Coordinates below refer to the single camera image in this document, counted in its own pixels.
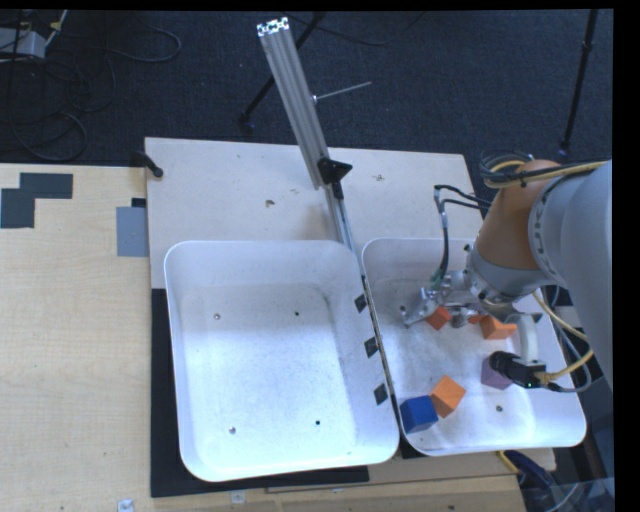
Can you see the orange cube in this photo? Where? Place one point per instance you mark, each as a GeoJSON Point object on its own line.
{"type": "Point", "coordinates": [447, 396]}
{"type": "Point", "coordinates": [440, 318]}
{"type": "Point", "coordinates": [496, 328]}

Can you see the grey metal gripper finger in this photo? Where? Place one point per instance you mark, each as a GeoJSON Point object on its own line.
{"type": "Point", "coordinates": [414, 313]}
{"type": "Point", "coordinates": [458, 319]}

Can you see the pale wood board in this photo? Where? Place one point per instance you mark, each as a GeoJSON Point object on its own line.
{"type": "Point", "coordinates": [240, 195]}

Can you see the purple cube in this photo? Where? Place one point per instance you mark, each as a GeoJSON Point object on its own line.
{"type": "Point", "coordinates": [492, 378]}

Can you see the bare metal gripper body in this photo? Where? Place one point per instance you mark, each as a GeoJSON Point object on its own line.
{"type": "Point", "coordinates": [451, 289]}

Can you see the blue cube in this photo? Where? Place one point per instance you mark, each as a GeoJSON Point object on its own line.
{"type": "Point", "coordinates": [418, 414]}

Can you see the black cylinder on white bracket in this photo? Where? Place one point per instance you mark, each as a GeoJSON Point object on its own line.
{"type": "Point", "coordinates": [527, 372]}

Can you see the white plastic tray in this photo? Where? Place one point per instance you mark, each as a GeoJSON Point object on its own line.
{"type": "Point", "coordinates": [270, 360]}
{"type": "Point", "coordinates": [470, 420]}

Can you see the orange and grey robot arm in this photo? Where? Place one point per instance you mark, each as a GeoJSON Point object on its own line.
{"type": "Point", "coordinates": [565, 235]}

